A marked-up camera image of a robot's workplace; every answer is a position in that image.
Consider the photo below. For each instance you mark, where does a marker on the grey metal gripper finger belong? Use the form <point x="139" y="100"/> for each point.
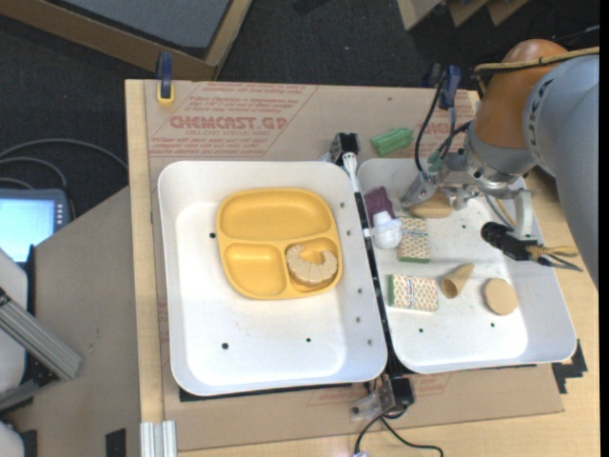
<point x="460" y="199"/>
<point x="415" y="192"/>

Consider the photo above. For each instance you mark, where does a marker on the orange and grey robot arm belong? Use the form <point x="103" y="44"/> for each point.
<point x="518" y="112"/>

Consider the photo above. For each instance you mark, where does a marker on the patterned white and green carton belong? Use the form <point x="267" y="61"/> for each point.
<point x="414" y="241"/>
<point x="414" y="293"/>

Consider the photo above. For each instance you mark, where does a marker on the round tan biscuit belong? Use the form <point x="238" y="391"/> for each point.
<point x="499" y="297"/>

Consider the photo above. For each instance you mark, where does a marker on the black cylinder on white bracket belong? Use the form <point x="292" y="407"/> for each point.
<point x="504" y="241"/>

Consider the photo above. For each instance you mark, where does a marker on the brown cardboard board red print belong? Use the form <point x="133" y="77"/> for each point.
<point x="238" y="122"/>

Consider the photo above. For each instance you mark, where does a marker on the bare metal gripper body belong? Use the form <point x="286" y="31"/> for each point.
<point x="492" y="184"/>

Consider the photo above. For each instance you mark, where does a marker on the beige toy shrimp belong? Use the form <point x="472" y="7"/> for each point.
<point x="311" y="272"/>

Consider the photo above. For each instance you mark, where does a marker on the tan toy bread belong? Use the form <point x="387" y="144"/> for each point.
<point x="432" y="209"/>

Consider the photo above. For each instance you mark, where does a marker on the green ribbed toy vegetable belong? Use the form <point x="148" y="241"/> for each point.
<point x="391" y="141"/>

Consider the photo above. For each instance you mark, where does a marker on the cardboard box with grey foam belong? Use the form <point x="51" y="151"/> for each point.
<point x="119" y="7"/>

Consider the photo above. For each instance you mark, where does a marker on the tan toy ice cream cone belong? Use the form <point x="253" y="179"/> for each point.
<point x="456" y="280"/>

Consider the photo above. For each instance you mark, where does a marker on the white plastic tray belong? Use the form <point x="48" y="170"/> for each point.
<point x="466" y="341"/>
<point x="266" y="341"/>

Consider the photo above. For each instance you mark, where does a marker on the yellow divided plate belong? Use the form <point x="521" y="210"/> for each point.
<point x="266" y="217"/>

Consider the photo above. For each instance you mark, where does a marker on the small white bottle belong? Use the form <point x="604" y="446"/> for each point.
<point x="386" y="233"/>

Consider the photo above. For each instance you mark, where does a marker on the thin black and white rod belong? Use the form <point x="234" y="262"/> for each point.
<point x="364" y="222"/>

